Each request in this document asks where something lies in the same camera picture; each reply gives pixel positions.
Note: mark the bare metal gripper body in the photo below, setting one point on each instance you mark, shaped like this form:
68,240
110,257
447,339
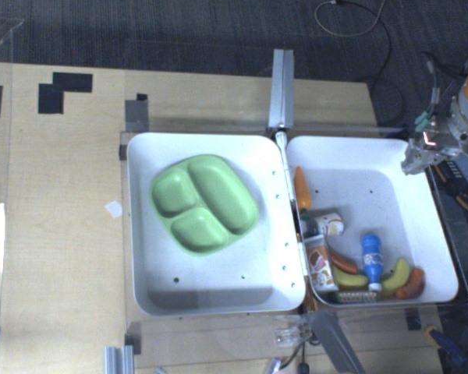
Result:
448,138

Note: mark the white plastic tray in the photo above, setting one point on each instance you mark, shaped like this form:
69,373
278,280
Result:
218,279
359,162

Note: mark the blue bottle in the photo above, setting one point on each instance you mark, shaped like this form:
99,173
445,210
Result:
371,259

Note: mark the white and orange can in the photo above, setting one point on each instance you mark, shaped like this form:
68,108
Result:
330,223

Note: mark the yellow banana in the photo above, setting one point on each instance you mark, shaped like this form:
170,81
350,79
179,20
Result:
349,279
398,277

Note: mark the red sausage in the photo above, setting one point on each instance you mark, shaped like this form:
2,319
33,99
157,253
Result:
413,284
345,264

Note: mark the orange carrot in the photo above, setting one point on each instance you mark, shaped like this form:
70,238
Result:
302,189

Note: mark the white printed bottle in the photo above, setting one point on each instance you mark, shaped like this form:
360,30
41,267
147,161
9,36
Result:
320,265

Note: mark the green divided plate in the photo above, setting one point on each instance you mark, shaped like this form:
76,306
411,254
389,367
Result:
204,205

